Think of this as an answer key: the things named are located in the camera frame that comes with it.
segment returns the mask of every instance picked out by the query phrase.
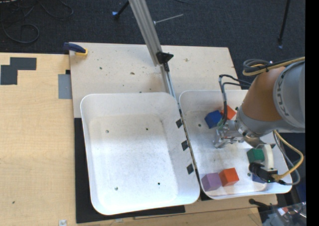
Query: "tripod leg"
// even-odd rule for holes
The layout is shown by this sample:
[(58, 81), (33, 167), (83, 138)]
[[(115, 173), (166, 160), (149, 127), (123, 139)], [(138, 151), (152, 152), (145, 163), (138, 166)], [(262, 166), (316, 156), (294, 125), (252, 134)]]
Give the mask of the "tripod leg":
[(286, 26), (286, 20), (287, 20), (289, 5), (290, 5), (290, 0), (287, 0), (284, 20), (283, 20), (283, 24), (281, 26), (280, 35), (278, 37), (278, 44), (279, 44), (279, 48), (280, 49), (283, 48), (283, 35), (284, 35), (285, 26)]
[(124, 11), (124, 9), (126, 9), (128, 5), (129, 5), (129, 1), (126, 1), (126, 3), (122, 6), (122, 8), (118, 12), (112, 12), (115, 20), (120, 18), (120, 14)]

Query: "white tray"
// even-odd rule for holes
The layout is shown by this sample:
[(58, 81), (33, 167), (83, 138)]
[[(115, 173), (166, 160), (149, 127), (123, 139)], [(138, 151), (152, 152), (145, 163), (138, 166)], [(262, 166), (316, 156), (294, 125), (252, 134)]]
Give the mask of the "white tray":
[[(226, 90), (227, 104), (235, 109), (239, 107), (246, 96), (246, 90)], [(249, 172), (247, 151), (252, 147), (246, 143), (227, 144), (224, 148), (215, 148), (212, 143), (213, 129), (205, 122), (208, 113), (223, 109), (221, 91), (185, 91), (179, 98), (181, 110), (185, 119), (186, 129), (190, 139), (194, 160), (200, 179), (208, 173), (219, 173), (223, 169), (236, 169), (239, 181), (232, 186), (219, 187), (217, 190), (205, 192), (212, 199), (227, 199), (240, 196), (261, 194), (277, 194), (290, 191), (291, 186), (278, 183), (259, 183), (252, 181)], [(275, 143), (270, 133), (261, 138), (266, 143)], [(285, 159), (277, 146), (273, 148), (274, 166), (278, 174), (285, 173), (288, 168)], [(283, 180), (291, 183), (291, 176)]]
[(185, 205), (200, 187), (168, 93), (90, 94), (81, 102), (90, 194), (104, 215)]

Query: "orange cube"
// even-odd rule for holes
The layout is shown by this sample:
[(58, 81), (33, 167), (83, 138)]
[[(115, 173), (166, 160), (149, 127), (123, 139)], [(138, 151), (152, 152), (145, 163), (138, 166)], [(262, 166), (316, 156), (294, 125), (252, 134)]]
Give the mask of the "orange cube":
[(227, 119), (231, 120), (236, 115), (236, 111), (233, 110), (229, 105), (227, 105)]
[(222, 186), (234, 185), (239, 181), (235, 168), (227, 168), (219, 173)]

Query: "table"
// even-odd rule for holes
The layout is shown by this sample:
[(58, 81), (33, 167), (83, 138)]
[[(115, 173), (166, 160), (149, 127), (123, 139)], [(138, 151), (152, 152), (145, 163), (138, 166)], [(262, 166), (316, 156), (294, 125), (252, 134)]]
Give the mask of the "table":
[[(105, 46), (113, 47), (113, 51), (116, 50), (114, 47), (120, 46), (147, 53), (146, 46), (143, 45), (112, 44), (102, 45), (101, 48), (105, 50)], [(236, 77), (227, 48), (162, 48), (176, 56), (169, 63), (173, 82), (178, 83), (174, 86), (177, 94), (185, 89), (184, 85), (187, 83), (178, 81), (177, 70), (187, 76), (185, 66), (194, 63), (193, 68), (196, 68), (196, 64), (204, 64), (199, 61), (203, 54), (206, 57), (211, 56), (214, 68), (211, 75), (217, 77), (222, 66), (223, 73)], [(208, 201), (199, 199), (186, 205), (185, 213), (177, 215), (77, 224), (74, 170), (74, 118), (77, 117), (77, 109), (74, 108), (74, 101), (78, 101), (82, 89), (77, 89), (79, 92), (72, 94), (73, 99), (63, 98), (59, 96), (58, 78), (71, 69), (72, 89), (74, 88), (74, 77), (77, 76), (74, 73), (77, 70), (70, 64), (72, 56), (0, 53), (0, 65), (10, 65), (11, 57), (36, 58), (36, 70), (18, 70), (16, 85), (0, 85), (0, 218), (3, 225), (50, 226), (59, 225), (59, 222), (61, 225), (65, 222), (64, 225), (68, 226), (104, 226), (116, 225), (117, 222), (128, 226), (207, 225), (211, 222), (215, 225), (261, 225), (256, 205), (248, 202), (251, 197)], [(133, 75), (131, 72), (130, 70), (128, 73), (129, 77), (143, 74), (137, 71)], [(193, 85), (201, 89), (217, 89), (217, 78), (213, 80), (215, 81), (207, 87), (199, 87), (196, 83)], [(277, 203), (276, 195), (257, 195), (253, 198), (266, 205)]]

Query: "yellow cable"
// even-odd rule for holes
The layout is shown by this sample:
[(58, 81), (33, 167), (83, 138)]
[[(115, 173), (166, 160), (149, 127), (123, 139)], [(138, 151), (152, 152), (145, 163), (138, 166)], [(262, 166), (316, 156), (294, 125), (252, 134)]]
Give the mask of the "yellow cable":
[(286, 173), (284, 173), (282, 175), (278, 175), (278, 174), (273, 174), (272, 175), (272, 177), (277, 182), (280, 179), (282, 179), (285, 176), (287, 176), (288, 174), (291, 174), (293, 171), (295, 171), (302, 164), (302, 162), (304, 160), (304, 155), (298, 149), (294, 148), (291, 144), (289, 144), (287, 141), (285, 141), (276, 130), (274, 130), (274, 133), (286, 146), (288, 146), (290, 149), (292, 149), (293, 151), (295, 151), (297, 154), (300, 155), (300, 160), (298, 161), (298, 163), (296, 163), (296, 165), (294, 167), (292, 167), (290, 170), (288, 170)]
[[(268, 68), (260, 69), (260, 70), (254, 71), (254, 72), (246, 72), (246, 71), (244, 70), (244, 71), (243, 71), (243, 75), (245, 75), (245, 76), (254, 76), (254, 75), (258, 75), (258, 74), (260, 74), (260, 73), (266, 72), (266, 71), (271, 70), (271, 69), (276, 69), (276, 68), (279, 68), (279, 67), (287, 66), (287, 65), (289, 65), (289, 64), (292, 64), (292, 63), (295, 63), (295, 62), (299, 62), (299, 61), (304, 61), (304, 60), (305, 60), (305, 57), (300, 57), (300, 58), (293, 59), (293, 60), (289, 60), (289, 61), (286, 61), (286, 62), (277, 64), (277, 65), (274, 65), (274, 66), (270, 66), (270, 67), (268, 67)], [(256, 64), (256, 65), (253, 66), (253, 67), (261, 66), (261, 65), (262, 65), (262, 64)]]

